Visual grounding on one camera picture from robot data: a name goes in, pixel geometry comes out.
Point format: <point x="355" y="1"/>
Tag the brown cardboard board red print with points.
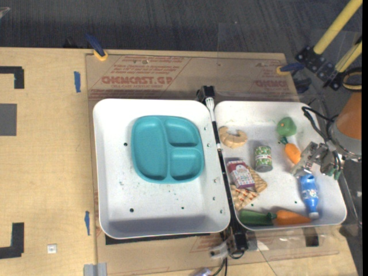
<point x="138" y="76"/>

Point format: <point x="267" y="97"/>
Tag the small orange toy carrot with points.
<point x="292" y="152"/>

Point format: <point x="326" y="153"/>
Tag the green toy pepper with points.
<point x="287" y="128"/>

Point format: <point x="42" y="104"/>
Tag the small white square tile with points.
<point x="52" y="248"/>

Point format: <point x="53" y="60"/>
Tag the long orange toy carrot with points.
<point x="290" y="218"/>

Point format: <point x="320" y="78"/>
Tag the tan toy croissant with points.
<point x="231" y="141"/>

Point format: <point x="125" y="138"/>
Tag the tan braided toy bread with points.
<point x="260" y="183"/>

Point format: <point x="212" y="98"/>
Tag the blue plastic bottle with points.
<point x="310" y="193"/>

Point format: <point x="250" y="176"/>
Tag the thin black and white rod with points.
<point x="216" y="131"/>

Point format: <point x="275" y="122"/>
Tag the teal divided plate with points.
<point x="149" y="151"/>

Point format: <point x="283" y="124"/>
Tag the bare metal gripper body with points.
<point x="328" y="157"/>

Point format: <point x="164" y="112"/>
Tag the green pea can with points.
<point x="263" y="158"/>

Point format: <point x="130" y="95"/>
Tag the green toy cucumber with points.
<point x="253" y="217"/>

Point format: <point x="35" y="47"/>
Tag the pink and white carton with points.
<point x="240" y="174"/>

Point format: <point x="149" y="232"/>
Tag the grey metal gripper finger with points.
<point x="310" y="151"/>
<point x="300" y="169"/>

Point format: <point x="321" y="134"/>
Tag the tan red checked toy waffle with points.
<point x="243" y="197"/>

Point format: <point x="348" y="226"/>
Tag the white plastic tray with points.
<point x="149" y="206"/>
<point x="281" y="188"/>

